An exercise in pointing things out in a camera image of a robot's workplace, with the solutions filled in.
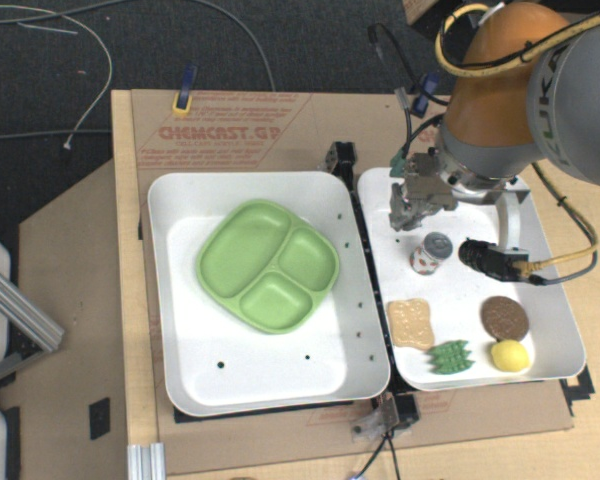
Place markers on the yellow lemon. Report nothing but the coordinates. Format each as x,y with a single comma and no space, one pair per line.
510,356

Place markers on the thin black rod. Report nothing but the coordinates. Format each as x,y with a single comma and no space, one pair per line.
375,288

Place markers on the brown round biscuit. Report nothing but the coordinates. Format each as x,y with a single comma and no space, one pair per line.
505,318

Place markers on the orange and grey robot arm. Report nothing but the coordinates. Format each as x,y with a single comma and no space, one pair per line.
500,93

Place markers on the white plastic tray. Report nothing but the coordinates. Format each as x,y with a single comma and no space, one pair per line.
455,288
260,373

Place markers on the small can with strawberry print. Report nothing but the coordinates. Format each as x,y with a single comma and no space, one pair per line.
427,258

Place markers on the green pea pods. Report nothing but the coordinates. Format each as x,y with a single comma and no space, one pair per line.
450,358

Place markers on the beige toast slice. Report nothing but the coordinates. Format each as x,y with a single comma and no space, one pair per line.
410,324

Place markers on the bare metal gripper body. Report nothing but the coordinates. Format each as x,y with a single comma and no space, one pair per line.
430,180

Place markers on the green divided plate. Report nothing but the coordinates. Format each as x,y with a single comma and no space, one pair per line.
260,263

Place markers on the brown cardboard board red print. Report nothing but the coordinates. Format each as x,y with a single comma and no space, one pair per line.
220,133

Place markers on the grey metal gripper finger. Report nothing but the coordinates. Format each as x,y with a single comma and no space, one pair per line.
398,210
419,218

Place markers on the black cylinder on white bracket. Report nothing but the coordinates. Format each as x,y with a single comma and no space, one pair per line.
482,258

